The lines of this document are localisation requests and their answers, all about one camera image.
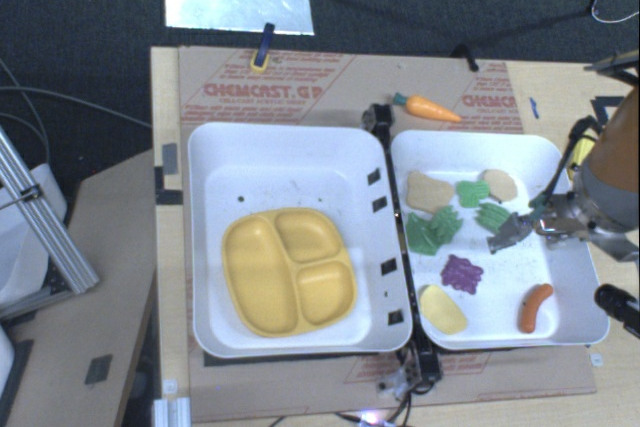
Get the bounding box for tan bread slice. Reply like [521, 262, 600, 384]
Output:
[405, 170, 456, 216]

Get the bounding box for purple grapes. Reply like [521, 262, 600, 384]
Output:
[440, 254, 485, 295]

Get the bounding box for yellow flat oval piece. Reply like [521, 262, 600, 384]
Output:
[418, 284, 469, 336]

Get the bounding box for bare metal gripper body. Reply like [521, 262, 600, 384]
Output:
[532, 192, 599, 251]

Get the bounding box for tan biscuit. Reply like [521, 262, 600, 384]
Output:
[481, 168, 519, 204]

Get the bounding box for yellow divided plate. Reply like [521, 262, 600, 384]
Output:
[220, 207, 358, 339]

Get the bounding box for black cylinder on white bracket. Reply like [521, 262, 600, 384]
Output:
[592, 231, 640, 331]

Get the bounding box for brown cardboard board red print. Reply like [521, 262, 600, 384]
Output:
[177, 45, 599, 424]

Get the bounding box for orange sausage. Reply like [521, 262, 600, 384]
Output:
[517, 283, 555, 335]

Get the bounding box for white plastic tray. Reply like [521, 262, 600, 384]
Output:
[389, 129, 612, 351]
[187, 121, 414, 360]

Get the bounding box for orange carrot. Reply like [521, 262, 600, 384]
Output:
[391, 91, 463, 124]

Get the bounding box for black block with thin wires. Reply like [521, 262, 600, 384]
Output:
[413, 343, 445, 385]
[361, 102, 397, 132]

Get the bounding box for green lettuce leaf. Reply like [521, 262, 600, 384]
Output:
[474, 201, 513, 234]
[454, 179, 492, 209]
[404, 212, 444, 258]
[428, 205, 464, 242]

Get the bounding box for thin black rod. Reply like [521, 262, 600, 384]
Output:
[377, 114, 429, 369]

